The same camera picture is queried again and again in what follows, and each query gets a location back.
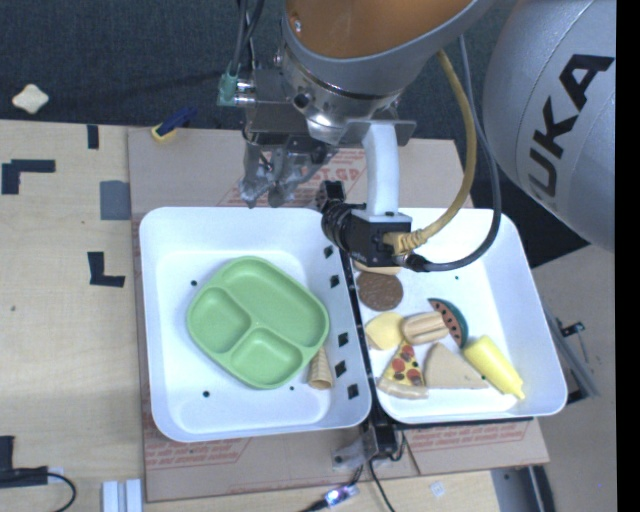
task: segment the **green plate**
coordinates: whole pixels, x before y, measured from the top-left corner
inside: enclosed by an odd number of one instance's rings
[[[324,305],[298,281],[255,256],[222,267],[187,311],[194,342],[241,381],[282,386],[304,368],[329,332]]]

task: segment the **kuka logo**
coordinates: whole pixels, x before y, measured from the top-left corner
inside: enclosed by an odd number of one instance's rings
[[[545,153],[549,156],[545,156],[545,154],[539,152],[536,146],[531,147],[529,151],[531,159],[544,169],[547,176],[547,182],[543,183],[532,174],[529,174],[531,189],[540,200],[544,200],[544,198],[538,194],[539,192],[549,199],[555,198],[556,195],[556,183],[558,181],[557,164],[561,162],[564,153],[564,148],[556,139],[560,135],[571,132],[580,113],[587,104],[587,88],[598,73],[609,69],[614,60],[613,57],[572,55],[560,73],[560,83],[578,113],[575,116],[556,122],[555,116],[553,115],[551,96],[547,98],[542,108],[542,117],[544,119],[546,132],[543,133],[536,130],[533,134],[533,142],[545,149]],[[579,81],[576,79],[576,71],[583,72],[582,78]]]

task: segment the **yellow cable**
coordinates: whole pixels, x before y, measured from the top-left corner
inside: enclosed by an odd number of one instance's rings
[[[453,217],[456,216],[460,208],[464,205],[469,193],[471,191],[471,185],[476,170],[476,154],[477,154],[477,139],[476,139],[476,127],[473,121],[473,113],[471,111],[471,105],[467,99],[467,95],[464,92],[462,84],[458,79],[451,61],[444,50],[439,50],[437,53],[440,65],[444,70],[449,84],[453,89],[456,100],[460,105],[462,111],[462,117],[464,120],[464,128],[467,138],[467,154],[465,159],[465,171],[462,179],[462,185],[458,194],[454,198],[451,206],[433,223],[422,229],[415,230],[411,233],[387,233],[383,237],[383,241],[386,244],[392,245],[394,248],[394,255],[406,254],[414,249],[425,244],[427,240],[435,235],[438,231],[444,228]]]

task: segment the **metal bracket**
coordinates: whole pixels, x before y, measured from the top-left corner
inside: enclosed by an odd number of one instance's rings
[[[567,361],[573,376],[576,379],[576,382],[580,389],[584,391],[584,396],[598,396],[600,392],[598,391],[598,387],[596,386],[595,381],[593,380],[589,369],[582,362],[574,348],[571,346],[571,343],[567,343],[565,337],[573,334],[574,332],[579,332],[580,330],[584,330],[584,326],[582,329],[578,328],[575,324],[566,329],[562,329],[559,325],[557,318],[555,318],[549,308],[543,304],[544,314],[547,319],[547,325],[549,326],[549,330],[551,331],[551,337],[553,339],[553,343],[556,347],[558,353],[560,353],[564,359]],[[569,334],[564,334],[563,331],[570,331]]]
[[[375,457],[377,453],[376,433],[373,428],[369,428],[350,445],[331,451],[333,469],[354,470]]]
[[[573,325],[569,325],[568,327],[562,327],[560,332],[566,338],[567,336],[571,336],[572,334],[577,334],[580,331],[584,331],[585,327],[582,322],[576,322]]]

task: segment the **toy ice cream cone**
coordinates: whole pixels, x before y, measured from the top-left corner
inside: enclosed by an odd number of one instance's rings
[[[333,377],[324,347],[321,347],[311,360],[308,382],[315,389],[329,389],[333,386]]]

